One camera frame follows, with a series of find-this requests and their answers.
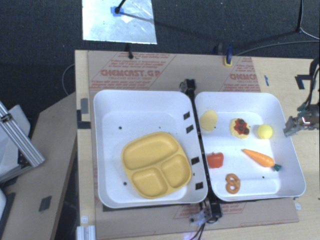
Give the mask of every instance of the yellow ball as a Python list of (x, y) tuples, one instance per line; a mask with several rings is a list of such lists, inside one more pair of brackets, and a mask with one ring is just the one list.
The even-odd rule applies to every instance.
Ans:
[(258, 128), (257, 134), (261, 139), (270, 139), (274, 131), (269, 124), (261, 124)]

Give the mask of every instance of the blue clamp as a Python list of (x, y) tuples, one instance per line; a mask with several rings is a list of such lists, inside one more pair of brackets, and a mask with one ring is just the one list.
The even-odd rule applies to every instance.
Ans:
[(110, 11), (111, 11), (112, 15), (114, 17), (121, 17), (122, 16), (121, 14), (125, 13), (124, 9), (121, 7), (119, 13), (116, 13), (115, 12), (116, 8), (117, 8), (117, 6), (110, 7)]
[(232, 46), (231, 44), (228, 45), (228, 48), (226, 49), (226, 54), (224, 57), (224, 65), (226, 67), (231, 67), (232, 66)]

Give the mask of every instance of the red topping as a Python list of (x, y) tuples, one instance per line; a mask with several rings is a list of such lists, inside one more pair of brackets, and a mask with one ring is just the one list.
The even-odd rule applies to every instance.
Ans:
[(247, 123), (241, 118), (238, 118), (235, 121), (234, 129), (237, 131), (238, 134), (243, 135), (248, 135), (250, 132), (249, 128), (247, 128)]

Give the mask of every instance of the dark floor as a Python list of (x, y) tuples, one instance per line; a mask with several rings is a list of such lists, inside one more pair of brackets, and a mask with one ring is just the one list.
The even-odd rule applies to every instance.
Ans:
[[(300, 0), (152, 0), (152, 6), (158, 44), (133, 44), (133, 51), (211, 54), (222, 42), (232, 44), (236, 55), (270, 44), (315, 41), (295, 32)], [(305, 0), (303, 12), (303, 29), (319, 37), (320, 0)], [(82, 0), (0, 0), (0, 101), (8, 109), (20, 104), (32, 121), (66, 96), (62, 75), (74, 63), (74, 50), (125, 46), (82, 40)], [(314, 59), (319, 43), (245, 55)], [(75, 90), (74, 76), (73, 68), (65, 74), (69, 93)]]

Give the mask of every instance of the white tray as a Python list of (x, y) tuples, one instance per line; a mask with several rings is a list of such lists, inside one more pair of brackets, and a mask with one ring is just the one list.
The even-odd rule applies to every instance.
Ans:
[[(103, 204), (111, 208), (190, 204), (206, 197), (208, 185), (192, 104), (185, 94), (102, 90), (95, 95), (93, 107), (98, 193)], [(121, 151), (134, 139), (155, 132), (167, 132), (177, 139), (189, 159), (192, 177), (186, 186), (169, 195), (147, 199), (131, 185), (121, 162)], [(192, 165), (194, 158), (199, 162)], [(202, 188), (196, 190), (196, 184)]]
[[(297, 197), (304, 193), (306, 182), (290, 137), (283, 132), (285, 117), (276, 97), (269, 93), (201, 92), (195, 98), (199, 118), (207, 110), (218, 115), (212, 132), (201, 129), (206, 154), (222, 152), (223, 166), (209, 169), (211, 185), (218, 198), (231, 201)], [(247, 139), (231, 135), (229, 125), (234, 118), (244, 119), (251, 127)], [(270, 139), (257, 137), (257, 128), (269, 124), (273, 128)], [(257, 164), (242, 149), (258, 151), (282, 165), (279, 172)], [(230, 194), (226, 190), (226, 175), (236, 174), (240, 190)]]

